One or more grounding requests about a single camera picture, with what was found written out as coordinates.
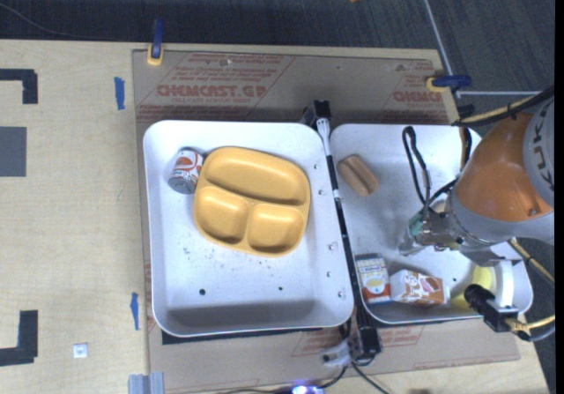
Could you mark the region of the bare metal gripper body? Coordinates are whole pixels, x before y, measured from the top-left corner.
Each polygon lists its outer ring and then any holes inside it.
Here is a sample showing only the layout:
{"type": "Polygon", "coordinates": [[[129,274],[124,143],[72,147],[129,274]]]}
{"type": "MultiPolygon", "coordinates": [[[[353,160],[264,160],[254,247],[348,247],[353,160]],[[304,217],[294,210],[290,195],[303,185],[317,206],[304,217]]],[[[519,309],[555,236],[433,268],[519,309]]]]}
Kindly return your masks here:
{"type": "Polygon", "coordinates": [[[419,231],[416,233],[419,246],[455,250],[464,243],[463,232],[446,205],[439,205],[437,209],[426,208],[419,222],[419,231]]]}

